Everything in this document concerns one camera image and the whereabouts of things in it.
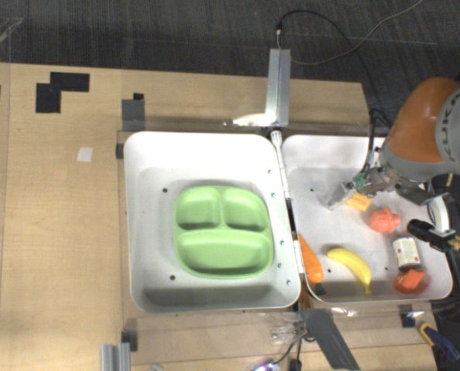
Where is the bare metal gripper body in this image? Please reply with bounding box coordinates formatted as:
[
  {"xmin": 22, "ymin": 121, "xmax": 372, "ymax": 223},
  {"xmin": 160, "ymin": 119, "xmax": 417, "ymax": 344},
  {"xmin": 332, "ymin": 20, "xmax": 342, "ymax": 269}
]
[{"xmin": 353, "ymin": 167, "xmax": 435, "ymax": 207}]

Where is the yellow block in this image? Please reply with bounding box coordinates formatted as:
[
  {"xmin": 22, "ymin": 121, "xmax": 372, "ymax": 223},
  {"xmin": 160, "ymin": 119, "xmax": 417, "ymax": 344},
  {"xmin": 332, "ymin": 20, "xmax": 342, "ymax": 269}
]
[{"xmin": 345, "ymin": 191, "xmax": 373, "ymax": 213}]

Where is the white plastic tray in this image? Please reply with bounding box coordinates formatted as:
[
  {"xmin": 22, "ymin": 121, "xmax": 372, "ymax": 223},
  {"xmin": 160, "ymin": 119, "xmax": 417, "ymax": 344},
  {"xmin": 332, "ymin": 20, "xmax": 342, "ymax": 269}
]
[
  {"xmin": 122, "ymin": 130, "xmax": 302, "ymax": 315},
  {"xmin": 281, "ymin": 134, "xmax": 455, "ymax": 305}
]

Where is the orange-red lumpy toy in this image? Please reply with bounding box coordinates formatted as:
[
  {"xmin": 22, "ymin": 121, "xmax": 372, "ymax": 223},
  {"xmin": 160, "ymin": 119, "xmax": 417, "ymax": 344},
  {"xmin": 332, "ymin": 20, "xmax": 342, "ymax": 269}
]
[{"xmin": 369, "ymin": 206, "xmax": 402, "ymax": 235}]

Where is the thin black and white rod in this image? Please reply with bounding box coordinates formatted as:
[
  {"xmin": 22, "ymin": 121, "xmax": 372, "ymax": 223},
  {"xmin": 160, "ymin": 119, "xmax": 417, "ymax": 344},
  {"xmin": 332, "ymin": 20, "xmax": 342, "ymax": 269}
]
[{"xmin": 269, "ymin": 129, "xmax": 306, "ymax": 285}]

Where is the yellow banana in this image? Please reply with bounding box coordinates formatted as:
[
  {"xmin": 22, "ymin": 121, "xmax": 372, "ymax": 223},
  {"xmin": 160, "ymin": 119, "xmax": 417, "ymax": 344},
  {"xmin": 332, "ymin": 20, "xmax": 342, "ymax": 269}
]
[{"xmin": 325, "ymin": 247, "xmax": 373, "ymax": 297}]

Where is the orange carrot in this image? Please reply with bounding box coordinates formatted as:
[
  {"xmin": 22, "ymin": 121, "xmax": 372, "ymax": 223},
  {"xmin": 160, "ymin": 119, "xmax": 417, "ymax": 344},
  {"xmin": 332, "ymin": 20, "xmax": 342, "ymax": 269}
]
[{"xmin": 298, "ymin": 233, "xmax": 328, "ymax": 295}]

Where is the white patterned can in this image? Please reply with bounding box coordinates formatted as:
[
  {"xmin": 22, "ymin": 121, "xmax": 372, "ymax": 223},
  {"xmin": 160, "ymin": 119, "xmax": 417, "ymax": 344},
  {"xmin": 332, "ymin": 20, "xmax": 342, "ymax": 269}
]
[{"xmin": 392, "ymin": 236, "xmax": 422, "ymax": 272}]

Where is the orange carton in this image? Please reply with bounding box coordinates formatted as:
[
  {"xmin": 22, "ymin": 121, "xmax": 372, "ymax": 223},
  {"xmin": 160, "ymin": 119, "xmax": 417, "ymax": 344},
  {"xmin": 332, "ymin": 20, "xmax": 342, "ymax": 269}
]
[{"xmin": 393, "ymin": 267, "xmax": 426, "ymax": 294}]

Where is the green divided plate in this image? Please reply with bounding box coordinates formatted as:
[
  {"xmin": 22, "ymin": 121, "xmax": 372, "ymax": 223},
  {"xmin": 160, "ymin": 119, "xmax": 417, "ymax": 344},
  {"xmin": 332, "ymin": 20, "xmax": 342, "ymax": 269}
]
[{"xmin": 172, "ymin": 185, "xmax": 275, "ymax": 281}]

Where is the black cylinder on white bracket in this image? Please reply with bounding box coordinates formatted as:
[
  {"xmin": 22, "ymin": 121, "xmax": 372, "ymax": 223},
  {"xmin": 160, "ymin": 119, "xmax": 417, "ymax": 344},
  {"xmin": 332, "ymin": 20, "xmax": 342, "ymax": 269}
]
[{"xmin": 406, "ymin": 192, "xmax": 458, "ymax": 253}]

